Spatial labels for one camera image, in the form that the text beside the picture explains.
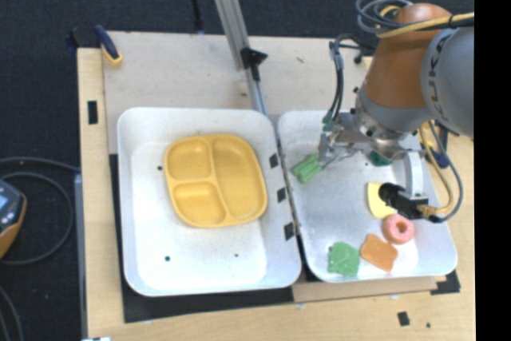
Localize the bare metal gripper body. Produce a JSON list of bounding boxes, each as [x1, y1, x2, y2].
[[327, 111, 409, 165]]

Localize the green toy bean pods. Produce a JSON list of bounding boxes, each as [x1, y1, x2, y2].
[[290, 153, 323, 184]]

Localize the dark green round object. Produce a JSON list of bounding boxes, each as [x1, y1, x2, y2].
[[369, 150, 394, 168]]

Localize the white plastic tray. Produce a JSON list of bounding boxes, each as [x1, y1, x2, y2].
[[117, 106, 303, 297], [276, 109, 459, 284]]

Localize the thin black and white rod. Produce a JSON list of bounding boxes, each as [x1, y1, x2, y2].
[[275, 120, 304, 252]]

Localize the yellow wedge slice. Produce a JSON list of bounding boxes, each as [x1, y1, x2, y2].
[[365, 181, 398, 220]]

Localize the yellow divided plate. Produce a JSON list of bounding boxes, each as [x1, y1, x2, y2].
[[163, 133, 268, 229]]

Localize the pink doughnut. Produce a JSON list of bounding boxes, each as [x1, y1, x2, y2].
[[382, 213, 416, 245]]

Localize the green lettuce leaf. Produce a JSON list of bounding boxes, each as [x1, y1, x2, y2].
[[327, 241, 361, 278]]

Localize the orange bread slice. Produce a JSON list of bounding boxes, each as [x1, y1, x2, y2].
[[359, 233, 399, 273]]

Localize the pale wood board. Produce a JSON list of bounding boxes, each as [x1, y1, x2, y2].
[[99, 30, 460, 303]]

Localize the black cylinder on white bracket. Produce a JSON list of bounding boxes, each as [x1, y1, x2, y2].
[[377, 150, 431, 220]]

